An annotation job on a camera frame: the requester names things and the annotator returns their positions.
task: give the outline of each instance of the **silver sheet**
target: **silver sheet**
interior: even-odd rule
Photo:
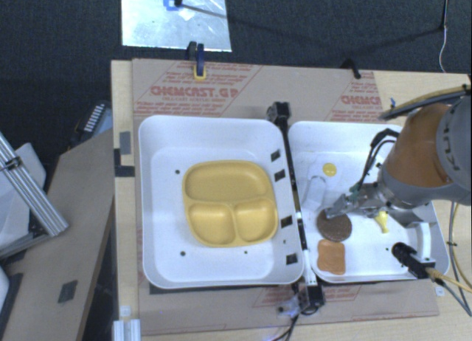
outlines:
[[[122,0],[122,43],[135,47],[186,49],[189,42],[205,50],[231,52],[224,0]]]

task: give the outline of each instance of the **robotic hand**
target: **robotic hand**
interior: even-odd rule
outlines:
[[[377,182],[364,184],[379,142],[398,139],[379,169]],[[400,223],[414,221],[412,209],[433,199],[471,205],[471,96],[452,106],[434,103],[411,114],[399,135],[386,129],[372,141],[361,180],[325,210],[327,218],[346,213],[375,217],[388,211]]]

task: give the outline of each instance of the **black carpet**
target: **black carpet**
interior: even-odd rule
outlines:
[[[444,0],[226,0],[232,53],[208,60],[439,72]],[[451,0],[448,72],[471,71],[471,0]],[[0,131],[45,164],[76,122],[110,98],[110,62],[182,59],[121,45],[120,0],[0,0]]]

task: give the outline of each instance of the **brown round patty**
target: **brown round patty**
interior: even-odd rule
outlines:
[[[346,240],[353,231],[353,224],[346,214],[328,219],[324,210],[319,213],[316,226],[324,238],[335,242]]]

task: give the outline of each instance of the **yellow divided plate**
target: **yellow divided plate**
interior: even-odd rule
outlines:
[[[192,234],[209,247],[263,242],[277,231],[274,190],[253,162],[227,160],[193,165],[182,184]]]

